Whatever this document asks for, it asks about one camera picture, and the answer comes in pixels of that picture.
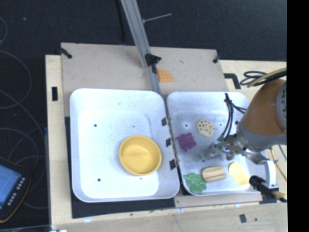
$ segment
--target metal rod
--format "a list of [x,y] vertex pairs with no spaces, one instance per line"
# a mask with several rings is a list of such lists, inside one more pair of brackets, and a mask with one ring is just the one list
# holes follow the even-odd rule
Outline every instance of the metal rod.
[[140,61],[143,67],[147,67],[149,70],[150,81],[153,91],[161,94],[159,81],[156,73],[152,71],[151,67],[148,67],[145,56],[150,54],[150,47],[145,32],[144,24],[140,16],[140,10],[137,5],[136,0],[120,0],[123,9],[126,14],[126,19],[128,21],[130,31],[132,33],[133,40],[138,49],[140,55]]
[[172,14],[164,14],[164,15],[160,15],[160,16],[157,16],[157,17],[149,18],[149,19],[146,19],[146,20],[143,19],[143,23],[145,24],[145,22],[147,22],[147,21],[157,20],[157,19],[161,19],[161,18],[164,18],[164,17],[167,17],[167,16],[171,16],[171,15]]

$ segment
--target wooden table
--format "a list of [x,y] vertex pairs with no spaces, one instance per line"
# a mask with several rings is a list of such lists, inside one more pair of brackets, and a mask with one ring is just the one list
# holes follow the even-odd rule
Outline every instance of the wooden table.
[[[72,51],[75,49],[78,51],[75,45],[63,44],[67,49]],[[100,55],[102,51],[109,51],[111,59],[118,59],[117,61],[125,61],[126,58],[130,58],[130,55],[134,55],[132,46],[108,46],[108,45],[86,45],[80,46],[88,48],[88,54],[84,56],[84,61],[88,61],[89,58]],[[203,61],[204,56],[209,59],[209,54],[214,55],[214,50],[201,50],[201,49],[177,49],[177,48],[160,48],[154,47],[152,50],[158,54],[164,54],[165,59],[174,59],[174,62],[166,61],[165,63],[159,63],[158,68],[167,70],[173,70],[177,66],[181,66],[186,60],[191,61],[192,64],[187,70],[183,69],[183,72],[188,71],[194,78],[194,72],[199,73],[197,76],[201,76],[196,63]],[[116,56],[117,54],[127,52],[122,56],[123,60]],[[132,65],[138,67],[139,62],[133,58]],[[64,88],[63,68],[64,61],[67,61],[65,56],[47,55],[46,58],[46,90],[47,90],[47,110],[48,110],[48,165],[49,165],[49,197],[50,197],[50,216],[51,216],[51,230],[63,230],[68,231],[175,231],[175,232],[187,232],[187,231],[286,231],[287,230],[287,204],[286,203],[269,203],[259,204],[261,200],[260,195],[223,195],[211,198],[199,199],[195,196],[184,197],[181,194],[176,195],[175,208],[154,210],[154,211],[141,211],[141,212],[129,212],[100,215],[86,218],[72,218],[71,216],[71,199],[70,199],[70,181],[69,181],[69,167],[68,156],[66,150],[66,132],[64,117],[67,110],[67,98],[69,93],[63,92],[67,90]],[[108,65],[108,68],[116,68],[117,66],[111,66],[112,61]],[[220,73],[234,73],[238,76],[239,80],[243,78],[242,74],[249,70],[259,70],[264,72],[271,72],[283,67],[286,67],[285,62],[265,62],[265,61],[232,61],[232,60],[220,60],[216,67],[214,75],[218,75],[219,78],[217,91],[237,91],[243,93],[249,100],[252,99],[259,87],[235,89],[235,86],[231,79],[225,79],[224,83],[221,81]],[[135,73],[134,77],[143,77],[142,74]],[[177,89],[184,91],[188,90],[201,90],[201,87],[195,86],[199,84],[198,78],[196,82],[191,82],[185,86],[179,86]],[[57,87],[57,100],[53,101],[52,88]],[[172,92],[171,85],[164,87],[160,84],[163,96]],[[211,84],[205,91],[216,90],[216,86]],[[278,148],[274,148],[276,158],[279,159],[278,164],[281,166],[283,172],[286,174],[286,161],[282,157]],[[287,193],[287,182],[284,180],[279,171],[277,171],[277,184],[280,186],[280,191]],[[240,215],[246,217],[246,222],[243,222]]]

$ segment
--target wooden board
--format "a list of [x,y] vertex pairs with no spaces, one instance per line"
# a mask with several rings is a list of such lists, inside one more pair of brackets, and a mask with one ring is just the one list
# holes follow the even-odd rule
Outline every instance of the wooden board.
[[[279,69],[279,66],[285,63],[277,62],[242,62],[242,61],[221,61],[224,73],[237,73],[241,75],[244,70],[256,70],[260,65],[266,67],[267,72]],[[70,203],[70,183],[69,170],[66,152],[66,138],[64,126],[64,103],[62,94],[62,66],[61,56],[46,56],[46,88],[47,88],[47,107],[48,107],[48,135],[49,135],[49,184],[50,184],[50,213],[52,229],[69,229],[73,231],[83,231],[90,229],[91,231],[99,231],[104,226],[106,231],[116,229],[117,231],[128,230],[126,224],[130,224],[130,228],[135,231],[161,231],[161,227],[151,224],[157,224],[161,221],[162,228],[167,226],[169,231],[199,231],[202,227],[199,223],[207,222],[209,231],[226,231],[227,227],[218,227],[214,218],[219,221],[226,218],[239,219],[239,206],[244,209],[243,212],[250,212],[251,216],[257,216],[257,221],[248,222],[243,225],[243,228],[250,228],[249,231],[256,231],[260,228],[269,227],[269,231],[282,231],[281,228],[286,228],[287,212],[286,204],[275,203],[268,204],[267,209],[272,209],[276,212],[265,214],[264,205],[258,205],[257,202],[248,199],[246,204],[240,204],[244,201],[244,197],[228,197],[222,199],[212,199],[209,202],[200,202],[194,199],[195,197],[185,198],[182,195],[175,197],[179,209],[169,209],[163,211],[146,211],[136,213],[121,213],[113,215],[86,217],[79,219],[71,218],[71,203]],[[227,81],[230,91],[233,91],[232,83]],[[52,101],[52,87],[58,89],[58,100]],[[256,92],[254,89],[243,89],[240,92],[248,92],[248,98],[251,98]],[[279,161],[283,170],[286,172],[284,161]],[[277,173],[278,184],[283,192],[287,190],[285,180]],[[230,231],[238,231],[241,229],[239,224],[229,226]]]
[[[64,113],[69,116],[71,93],[83,87],[151,90],[147,68],[140,63],[135,46],[62,43],[72,58],[62,55]],[[162,60],[157,68],[173,76],[160,83],[165,98],[174,91],[227,91],[215,50],[151,47]]]

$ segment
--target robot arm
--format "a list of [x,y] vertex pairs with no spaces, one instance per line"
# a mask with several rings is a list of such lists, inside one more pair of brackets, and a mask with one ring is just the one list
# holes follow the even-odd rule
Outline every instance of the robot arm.
[[[231,103],[228,97],[225,102]],[[277,79],[267,82],[256,93],[237,124],[236,133],[211,144],[202,157],[210,159],[223,151],[228,160],[242,154],[256,164],[263,164],[267,159],[261,151],[286,143],[286,81]]]
[[[225,102],[229,109],[228,124],[232,124],[234,107],[228,95]],[[237,124],[236,133],[219,137],[219,143],[212,143],[201,155],[203,160],[210,159],[221,152],[228,160],[236,154],[242,154],[255,164],[263,164],[267,179],[258,176],[250,178],[250,184],[261,192],[266,200],[279,199],[286,202],[276,185],[274,162],[264,157],[261,152],[274,145],[286,145],[286,81],[276,79],[266,82],[252,99],[244,116]]]

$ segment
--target black clamp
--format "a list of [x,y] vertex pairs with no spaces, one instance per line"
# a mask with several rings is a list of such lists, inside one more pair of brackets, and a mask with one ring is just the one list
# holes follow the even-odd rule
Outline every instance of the black clamp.
[[68,58],[72,58],[72,55],[68,53],[66,49],[63,49],[62,47],[56,49],[56,54],[60,54],[60,55],[63,54],[67,56]]
[[258,177],[256,175],[251,176],[249,183],[253,186],[254,189],[258,190],[263,197],[263,203],[275,203],[280,200],[283,203],[286,203],[287,200],[284,198],[277,197],[275,193],[279,192],[279,187],[267,187],[265,185],[266,180]]
[[153,73],[156,74],[156,64],[162,59],[158,56],[155,56],[155,55],[152,55],[150,53],[147,53],[145,55],[145,59],[146,59],[146,63],[148,66],[151,66],[152,70],[153,70]]

